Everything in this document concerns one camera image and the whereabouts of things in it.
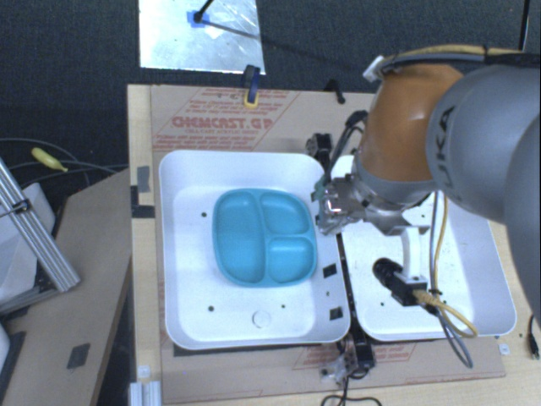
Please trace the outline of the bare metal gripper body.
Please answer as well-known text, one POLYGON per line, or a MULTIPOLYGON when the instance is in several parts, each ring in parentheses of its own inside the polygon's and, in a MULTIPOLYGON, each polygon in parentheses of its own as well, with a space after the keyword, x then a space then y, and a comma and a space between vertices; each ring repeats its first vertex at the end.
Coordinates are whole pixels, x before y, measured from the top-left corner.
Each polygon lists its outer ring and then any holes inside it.
POLYGON ((325 235, 339 234, 355 222, 369 222, 385 236, 397 236, 412 224, 403 216, 430 195, 423 183, 390 182, 378 193, 357 174, 317 184, 317 228, 325 235))

